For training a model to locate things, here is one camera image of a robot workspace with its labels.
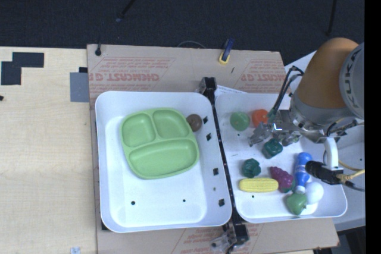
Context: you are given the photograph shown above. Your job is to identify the brown round toy kiwi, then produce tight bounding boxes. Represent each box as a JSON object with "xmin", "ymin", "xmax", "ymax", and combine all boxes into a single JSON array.
[{"xmin": 186, "ymin": 113, "xmax": 204, "ymax": 133}]

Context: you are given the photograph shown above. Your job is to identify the purple toy grapes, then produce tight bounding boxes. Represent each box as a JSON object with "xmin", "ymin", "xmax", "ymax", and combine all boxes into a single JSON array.
[{"xmin": 270, "ymin": 166, "xmax": 296, "ymax": 194}]

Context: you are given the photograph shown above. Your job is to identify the thin black and white rod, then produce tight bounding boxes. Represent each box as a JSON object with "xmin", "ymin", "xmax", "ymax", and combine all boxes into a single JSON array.
[{"xmin": 205, "ymin": 88, "xmax": 241, "ymax": 225}]

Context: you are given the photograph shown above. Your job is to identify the dark green toy broccoli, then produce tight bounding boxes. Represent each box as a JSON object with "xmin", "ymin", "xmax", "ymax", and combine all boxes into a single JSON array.
[{"xmin": 241, "ymin": 158, "xmax": 262, "ymax": 179}]

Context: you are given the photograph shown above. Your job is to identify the light green toy apple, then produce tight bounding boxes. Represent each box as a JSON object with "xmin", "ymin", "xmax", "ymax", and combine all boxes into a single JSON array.
[{"xmin": 229, "ymin": 111, "xmax": 251, "ymax": 132}]

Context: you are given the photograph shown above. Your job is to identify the white plastic tray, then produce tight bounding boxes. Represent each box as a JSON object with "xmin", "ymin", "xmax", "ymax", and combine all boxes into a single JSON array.
[
  {"xmin": 214, "ymin": 92, "xmax": 348, "ymax": 224},
  {"xmin": 95, "ymin": 90, "xmax": 233, "ymax": 234}
]

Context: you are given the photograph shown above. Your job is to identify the brown cardboard board red print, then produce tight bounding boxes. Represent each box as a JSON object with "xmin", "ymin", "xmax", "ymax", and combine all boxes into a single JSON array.
[{"xmin": 86, "ymin": 43, "xmax": 341, "ymax": 254}]

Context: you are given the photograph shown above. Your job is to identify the blue and white toy bottle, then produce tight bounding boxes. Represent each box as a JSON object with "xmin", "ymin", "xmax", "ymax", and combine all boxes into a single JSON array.
[{"xmin": 293, "ymin": 152, "xmax": 314, "ymax": 195}]

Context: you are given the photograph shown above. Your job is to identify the dark green toy pepper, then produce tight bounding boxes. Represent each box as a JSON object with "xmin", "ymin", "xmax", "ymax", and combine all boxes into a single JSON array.
[{"xmin": 261, "ymin": 138, "xmax": 284, "ymax": 159}]

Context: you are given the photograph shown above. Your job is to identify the orange toy pepper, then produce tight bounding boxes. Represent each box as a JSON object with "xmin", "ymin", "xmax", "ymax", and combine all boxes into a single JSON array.
[{"xmin": 251, "ymin": 108, "xmax": 270, "ymax": 128}]

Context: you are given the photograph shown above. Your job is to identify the green divided plate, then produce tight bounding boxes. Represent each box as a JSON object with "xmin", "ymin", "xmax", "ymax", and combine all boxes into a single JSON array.
[{"xmin": 119, "ymin": 107, "xmax": 201, "ymax": 180}]

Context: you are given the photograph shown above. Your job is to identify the white toy egg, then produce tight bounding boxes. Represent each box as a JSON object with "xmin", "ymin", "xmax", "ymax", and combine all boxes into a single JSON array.
[{"xmin": 302, "ymin": 181, "xmax": 324, "ymax": 215}]

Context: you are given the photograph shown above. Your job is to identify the black cylinder on white bracket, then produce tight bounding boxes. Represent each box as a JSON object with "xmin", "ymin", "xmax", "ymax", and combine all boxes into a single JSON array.
[{"xmin": 304, "ymin": 136, "xmax": 345, "ymax": 186}]

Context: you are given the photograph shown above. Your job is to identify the yellow toy corn cob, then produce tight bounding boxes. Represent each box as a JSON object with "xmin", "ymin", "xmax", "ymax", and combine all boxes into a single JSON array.
[{"xmin": 239, "ymin": 177, "xmax": 280, "ymax": 194}]

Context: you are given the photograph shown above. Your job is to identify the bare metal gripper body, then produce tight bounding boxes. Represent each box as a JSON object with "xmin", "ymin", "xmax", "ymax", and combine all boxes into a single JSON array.
[{"xmin": 268, "ymin": 109, "xmax": 324, "ymax": 144}]

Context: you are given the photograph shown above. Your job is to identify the black block with thin wires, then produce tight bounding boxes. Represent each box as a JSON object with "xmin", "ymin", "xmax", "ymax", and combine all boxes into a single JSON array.
[
  {"xmin": 227, "ymin": 221, "xmax": 250, "ymax": 249},
  {"xmin": 198, "ymin": 77, "xmax": 217, "ymax": 96}
]

